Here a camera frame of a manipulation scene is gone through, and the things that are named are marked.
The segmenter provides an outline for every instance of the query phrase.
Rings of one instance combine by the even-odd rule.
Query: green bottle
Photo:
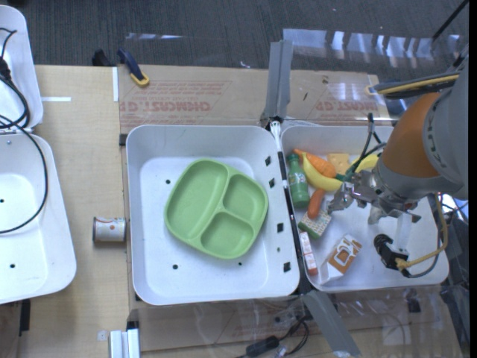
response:
[[[306,181],[305,172],[300,167],[300,158],[296,154],[287,156],[290,168],[288,169],[288,184],[290,186],[291,201],[294,207],[304,208],[310,202],[308,193],[308,182]]]

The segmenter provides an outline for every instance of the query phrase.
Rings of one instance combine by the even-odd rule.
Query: green divided plate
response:
[[[212,159],[189,164],[165,204],[164,219],[179,240],[206,254],[245,254],[262,227],[267,193],[254,179]]]

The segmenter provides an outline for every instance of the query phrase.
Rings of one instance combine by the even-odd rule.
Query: dark floor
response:
[[[430,39],[462,1],[25,0],[17,7],[37,64],[92,65],[99,48],[117,63],[124,46],[144,64],[267,69],[270,42],[289,38],[296,69],[369,72],[389,81],[447,70],[468,43],[469,5],[433,49]]]

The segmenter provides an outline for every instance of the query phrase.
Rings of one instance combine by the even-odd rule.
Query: yellow banana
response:
[[[374,166],[378,162],[378,159],[379,157],[376,154],[368,155],[361,161],[361,163],[359,163],[359,166],[355,172],[360,172],[361,170],[371,170],[372,168],[374,168]]]
[[[341,186],[341,181],[335,178],[328,178],[318,172],[303,153],[303,171],[305,172],[308,184],[315,189],[324,189],[327,192],[336,191]]]

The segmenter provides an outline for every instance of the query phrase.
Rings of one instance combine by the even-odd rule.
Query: tin can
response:
[[[124,218],[96,217],[92,223],[93,242],[123,242],[126,240]]]

